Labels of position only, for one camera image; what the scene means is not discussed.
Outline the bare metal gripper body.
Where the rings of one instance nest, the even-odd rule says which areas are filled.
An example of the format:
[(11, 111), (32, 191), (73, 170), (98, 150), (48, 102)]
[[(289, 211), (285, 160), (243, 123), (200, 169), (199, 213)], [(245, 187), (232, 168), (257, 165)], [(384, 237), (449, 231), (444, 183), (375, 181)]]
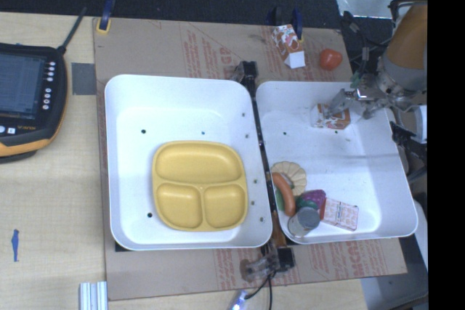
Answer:
[(422, 91), (404, 89), (392, 80), (379, 77), (362, 77), (355, 88), (355, 99), (369, 108), (395, 107), (410, 110)]

